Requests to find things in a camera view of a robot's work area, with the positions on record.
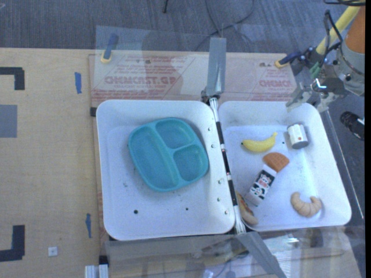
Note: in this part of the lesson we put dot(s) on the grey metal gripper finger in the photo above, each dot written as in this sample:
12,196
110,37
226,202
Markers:
325,100
298,97

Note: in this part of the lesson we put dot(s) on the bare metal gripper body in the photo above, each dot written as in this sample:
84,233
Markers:
333,86

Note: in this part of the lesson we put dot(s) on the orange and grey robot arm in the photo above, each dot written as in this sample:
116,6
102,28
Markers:
355,33

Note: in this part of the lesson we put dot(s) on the white can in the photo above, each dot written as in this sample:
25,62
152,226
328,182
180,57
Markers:
298,135

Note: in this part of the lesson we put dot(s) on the yellow banana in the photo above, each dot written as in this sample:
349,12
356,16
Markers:
258,145

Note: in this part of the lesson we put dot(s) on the orange waffle biscuit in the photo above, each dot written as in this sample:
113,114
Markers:
276,161

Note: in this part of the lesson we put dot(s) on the white plastic tray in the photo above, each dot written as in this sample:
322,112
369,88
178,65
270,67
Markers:
316,172
162,213

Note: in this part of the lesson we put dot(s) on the white cow print carton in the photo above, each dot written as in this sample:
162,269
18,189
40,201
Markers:
262,185

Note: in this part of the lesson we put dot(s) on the tan croissant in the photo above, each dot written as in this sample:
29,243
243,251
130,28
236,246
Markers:
305,208

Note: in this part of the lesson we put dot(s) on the brown cardboard board red print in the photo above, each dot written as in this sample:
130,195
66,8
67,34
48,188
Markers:
185,77

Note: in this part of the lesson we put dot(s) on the pizza slice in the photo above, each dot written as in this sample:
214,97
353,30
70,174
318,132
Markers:
246,210

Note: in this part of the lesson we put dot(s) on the blue divided plate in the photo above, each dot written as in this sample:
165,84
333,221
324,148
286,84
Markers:
165,158

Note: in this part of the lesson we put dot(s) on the black cylinder on white bracket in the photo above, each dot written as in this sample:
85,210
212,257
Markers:
352,123

